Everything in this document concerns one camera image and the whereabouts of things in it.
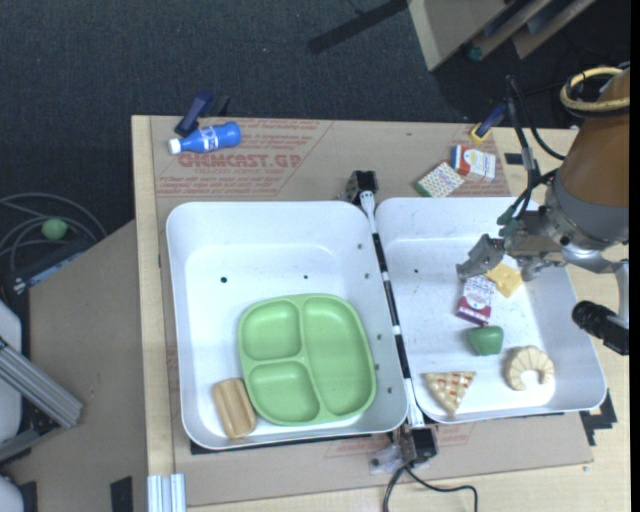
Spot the green toy pepper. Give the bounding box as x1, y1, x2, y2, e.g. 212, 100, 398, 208
466, 324, 506, 358

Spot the green divided plate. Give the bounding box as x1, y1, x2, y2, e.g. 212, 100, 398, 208
236, 292, 378, 428

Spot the beige toy croissant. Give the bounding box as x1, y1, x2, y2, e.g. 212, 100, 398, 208
503, 345, 557, 393

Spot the yellow cheese slice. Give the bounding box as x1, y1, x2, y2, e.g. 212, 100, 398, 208
483, 261, 524, 300

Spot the tan toy bread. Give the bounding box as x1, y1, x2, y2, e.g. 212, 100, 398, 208
211, 377, 258, 441

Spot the white and orange carton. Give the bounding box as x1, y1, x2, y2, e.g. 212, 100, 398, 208
449, 144, 498, 183

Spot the green ball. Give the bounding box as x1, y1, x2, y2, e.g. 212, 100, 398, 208
40, 217, 69, 241

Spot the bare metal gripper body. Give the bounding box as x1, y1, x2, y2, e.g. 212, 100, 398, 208
502, 209, 630, 274

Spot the white plastic tray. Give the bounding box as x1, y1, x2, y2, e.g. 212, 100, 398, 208
165, 200, 410, 451
373, 195, 608, 426

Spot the red and white carton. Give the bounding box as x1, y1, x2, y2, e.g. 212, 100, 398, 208
455, 274, 498, 326

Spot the colourful patterned packet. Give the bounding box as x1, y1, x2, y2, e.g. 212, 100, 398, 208
413, 160, 467, 199

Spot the blue bottle white cap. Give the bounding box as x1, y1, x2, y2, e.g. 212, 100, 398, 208
167, 120, 243, 157

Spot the black cylinder on white bracket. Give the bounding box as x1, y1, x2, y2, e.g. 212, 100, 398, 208
571, 259, 630, 357

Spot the thin black and white rod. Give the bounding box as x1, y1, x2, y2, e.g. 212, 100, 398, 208
359, 190, 426, 429

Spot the toy pizza slice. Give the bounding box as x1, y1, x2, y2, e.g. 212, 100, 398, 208
424, 370, 478, 417

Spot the brown cardboard board red print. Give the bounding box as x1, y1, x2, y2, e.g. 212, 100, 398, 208
149, 115, 596, 507

